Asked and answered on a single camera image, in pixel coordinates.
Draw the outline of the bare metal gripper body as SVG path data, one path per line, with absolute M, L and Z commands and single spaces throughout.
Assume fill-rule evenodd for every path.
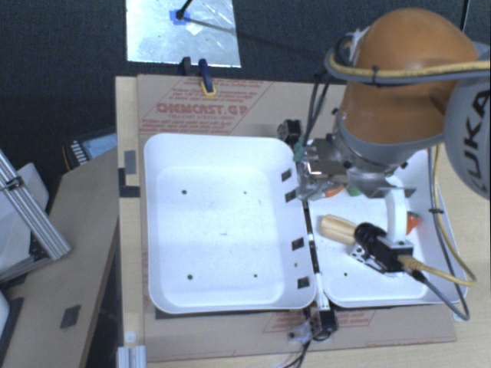
M 353 151 L 341 135 L 329 134 L 306 145 L 297 162 L 297 194 L 301 200 L 316 200 L 344 185 L 369 199 L 381 199 L 388 193 L 387 172 L 387 166 Z

